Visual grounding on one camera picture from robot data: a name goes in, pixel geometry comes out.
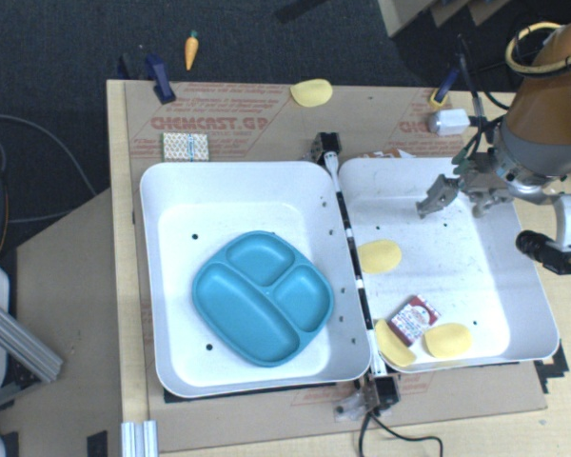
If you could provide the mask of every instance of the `yellow oval object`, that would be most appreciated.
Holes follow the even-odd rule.
[[[303,107],[318,107],[332,97],[332,85],[324,79],[302,81],[290,87],[296,103]]]
[[[402,251],[392,240],[368,242],[358,248],[363,272],[377,274],[394,269],[402,261]]]
[[[472,347],[472,334],[465,325],[444,324],[423,334],[427,351],[437,359],[457,357]]]
[[[374,326],[379,352],[385,360],[399,368],[410,366],[417,360],[415,354],[404,345],[398,336],[389,328],[385,320],[379,320]]]

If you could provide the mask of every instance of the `blue divided plate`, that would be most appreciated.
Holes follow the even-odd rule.
[[[258,366],[300,353],[332,313],[332,288],[281,237],[252,231],[221,248],[197,272],[192,301],[209,326]]]

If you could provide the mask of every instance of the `wooden tabletop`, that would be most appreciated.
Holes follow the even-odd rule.
[[[108,82],[108,128],[111,164],[111,191],[114,220],[121,396],[123,421],[141,423],[149,419],[146,363],[143,346],[137,252],[134,225],[126,82]],[[498,94],[507,102],[510,94]],[[469,93],[451,92],[455,108],[472,113]],[[500,113],[484,101],[486,115]],[[571,178],[559,185],[571,192]],[[524,229],[556,231],[554,210],[516,201]],[[565,377],[550,379],[547,409],[444,423],[398,427],[408,436],[436,435],[443,440],[444,455],[562,455],[571,456],[571,276],[557,276],[539,268],[539,275],[561,333],[569,371]],[[365,455],[438,455],[435,442],[408,443],[396,440],[371,426],[365,437]],[[356,455],[358,432],[286,439],[228,447],[233,456],[266,455]],[[161,453],[169,456],[219,456],[224,448]]]

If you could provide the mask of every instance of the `toy carrot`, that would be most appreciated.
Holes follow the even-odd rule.
[[[184,44],[184,58],[187,63],[187,71],[190,71],[190,68],[192,68],[192,62],[197,55],[197,50],[199,50],[199,39],[197,39],[197,31],[193,30]]]

